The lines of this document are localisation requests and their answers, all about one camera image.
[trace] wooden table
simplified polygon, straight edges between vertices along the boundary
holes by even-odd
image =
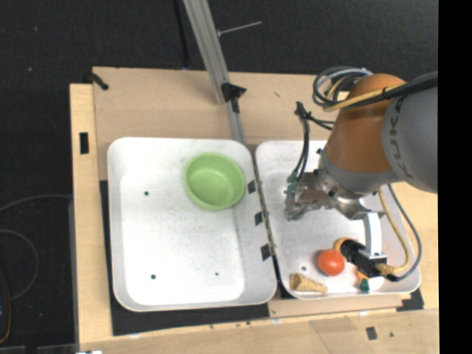
[[[77,330],[82,350],[113,353],[408,353],[439,352],[437,195],[407,184],[395,190],[423,241],[420,291],[425,309],[397,312],[407,295],[302,301],[275,296],[270,317],[253,322],[180,327],[113,336],[99,182],[106,151],[123,136],[229,139],[226,107],[215,101],[206,72],[96,67],[109,88],[70,85],[74,178]],[[294,116],[301,101],[318,118],[333,119],[310,101],[313,75],[231,73],[248,91],[240,99],[250,148],[270,139],[301,139]],[[329,133],[312,126],[312,139]],[[377,339],[368,339],[374,327]]]

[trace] black clamp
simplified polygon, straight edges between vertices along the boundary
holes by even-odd
[[[241,97],[246,91],[246,88],[242,88],[240,86],[235,86],[230,83],[224,83],[221,86],[221,91],[223,92],[224,100],[228,103],[231,101],[231,107],[233,111],[239,114],[239,104],[237,103],[237,99]]]

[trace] black floor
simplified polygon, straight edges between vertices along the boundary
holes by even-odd
[[[209,0],[230,71],[309,73],[364,66],[406,80],[438,67],[439,0]],[[184,14],[191,69],[202,69]],[[38,251],[35,284],[12,303],[0,347],[74,341],[69,216],[70,83],[92,66],[181,68],[172,0],[0,0],[0,227]],[[12,293],[35,271],[30,247],[0,231]]]

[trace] red ball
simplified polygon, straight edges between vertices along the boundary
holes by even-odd
[[[318,256],[318,267],[326,275],[334,276],[344,270],[346,259],[335,249],[326,249]]]

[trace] green bowl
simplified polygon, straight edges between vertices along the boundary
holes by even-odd
[[[243,197],[246,180],[243,171],[229,157],[202,153],[190,160],[184,171],[190,199],[203,209],[227,209]]]

